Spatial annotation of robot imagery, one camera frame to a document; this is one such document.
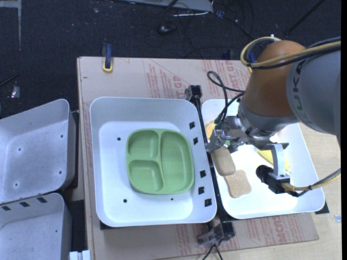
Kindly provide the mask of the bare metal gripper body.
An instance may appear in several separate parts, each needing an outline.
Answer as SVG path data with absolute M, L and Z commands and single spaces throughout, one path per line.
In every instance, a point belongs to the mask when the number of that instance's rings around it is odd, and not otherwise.
M 227 116 L 222 124 L 222 137 L 229 141 L 228 149 L 238 149 L 242 145 L 253 145 L 263 149 L 271 143 L 270 137 L 274 132 L 262 131 L 254 127 L 247 120 L 244 125 L 237 116 Z

